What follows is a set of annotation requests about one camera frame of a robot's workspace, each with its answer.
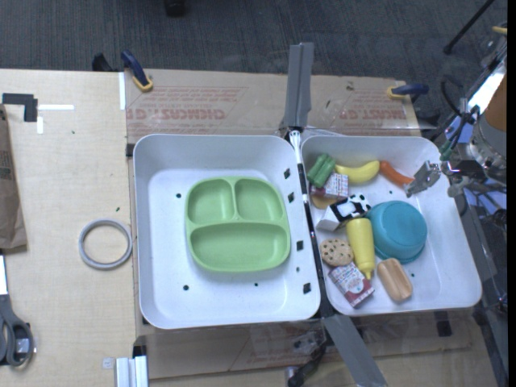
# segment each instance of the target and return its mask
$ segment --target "toy food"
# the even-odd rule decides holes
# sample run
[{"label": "toy food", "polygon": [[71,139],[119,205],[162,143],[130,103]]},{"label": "toy food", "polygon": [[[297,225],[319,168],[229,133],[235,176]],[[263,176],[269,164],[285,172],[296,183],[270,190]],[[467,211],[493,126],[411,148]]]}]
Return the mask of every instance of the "toy food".
[{"label": "toy food", "polygon": [[353,308],[374,293],[374,288],[369,280],[353,262],[332,269],[328,276]]},{"label": "toy food", "polygon": [[413,177],[406,177],[399,173],[387,160],[380,161],[380,173],[401,188],[414,180]]},{"label": "toy food", "polygon": [[332,203],[336,203],[339,199],[323,198],[318,197],[317,195],[310,195],[310,200],[312,201],[312,205],[314,205],[316,208],[319,208],[320,210],[325,210],[328,206],[330,206]]},{"label": "toy food", "polygon": [[352,219],[346,224],[346,234],[352,246],[356,267],[370,280],[371,272],[375,268],[371,221],[367,218]]},{"label": "toy food", "polygon": [[347,175],[347,181],[350,184],[362,184],[371,181],[380,170],[380,161],[372,160],[358,168],[350,168],[340,164],[335,165],[335,171],[342,175]]},{"label": "toy food", "polygon": [[310,195],[330,199],[342,199],[347,197],[347,176],[331,172],[330,177],[328,177],[321,188],[310,185]]},{"label": "toy food", "polygon": [[332,267],[348,265],[353,261],[353,250],[349,243],[343,239],[325,239],[319,245],[321,258]]},{"label": "toy food", "polygon": [[412,283],[397,259],[388,258],[378,263],[377,274],[385,291],[394,301],[405,301],[412,295]]},{"label": "toy food", "polygon": [[326,153],[319,155],[314,166],[306,174],[306,179],[317,188],[322,188],[335,168],[335,159]]},{"label": "toy food", "polygon": [[317,228],[334,231],[354,218],[363,217],[370,209],[371,205],[366,197],[361,193],[354,193],[351,197],[331,204],[317,223]]}]

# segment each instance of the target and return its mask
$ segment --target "cookie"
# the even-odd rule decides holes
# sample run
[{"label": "cookie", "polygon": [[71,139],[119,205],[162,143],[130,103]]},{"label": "cookie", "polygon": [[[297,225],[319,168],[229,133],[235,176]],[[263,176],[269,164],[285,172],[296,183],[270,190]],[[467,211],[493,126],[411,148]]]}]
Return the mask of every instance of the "cookie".
[{"label": "cookie", "polygon": [[344,239],[326,239],[319,245],[321,258],[332,267],[348,265],[353,261],[353,250]]}]

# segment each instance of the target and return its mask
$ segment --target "green plate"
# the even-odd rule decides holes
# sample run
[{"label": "green plate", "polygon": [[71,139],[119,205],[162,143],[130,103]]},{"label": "green plate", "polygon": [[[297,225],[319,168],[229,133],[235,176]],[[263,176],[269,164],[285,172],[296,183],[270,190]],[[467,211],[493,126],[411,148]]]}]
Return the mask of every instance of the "green plate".
[{"label": "green plate", "polygon": [[186,197],[186,236],[195,261],[211,271],[245,273],[277,267],[290,252],[281,195],[255,177],[214,177]]}]

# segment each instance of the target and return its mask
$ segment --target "carrot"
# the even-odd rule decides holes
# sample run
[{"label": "carrot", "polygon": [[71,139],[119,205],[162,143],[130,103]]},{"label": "carrot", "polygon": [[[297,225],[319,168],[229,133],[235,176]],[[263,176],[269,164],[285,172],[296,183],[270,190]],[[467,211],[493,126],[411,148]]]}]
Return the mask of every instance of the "carrot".
[{"label": "carrot", "polygon": [[400,174],[387,160],[380,161],[380,173],[389,179],[391,182],[403,188],[403,185],[411,183],[413,177],[406,177]]}]

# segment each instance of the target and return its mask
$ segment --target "gray carpet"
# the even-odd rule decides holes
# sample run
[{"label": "gray carpet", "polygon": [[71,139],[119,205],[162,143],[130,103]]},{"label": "gray carpet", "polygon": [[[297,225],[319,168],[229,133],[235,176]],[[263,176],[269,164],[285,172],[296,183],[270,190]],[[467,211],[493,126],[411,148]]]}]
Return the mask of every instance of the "gray carpet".
[{"label": "gray carpet", "polygon": [[[187,0],[170,18],[163,0],[0,0],[0,68],[91,70],[101,52],[121,69],[129,49],[146,68],[286,73],[289,46],[312,41],[313,74],[427,84],[418,115],[442,122],[443,76],[471,87],[499,38],[491,27],[507,20],[508,0],[495,0],[445,55],[486,1]],[[449,90],[458,101],[461,89]]]}]

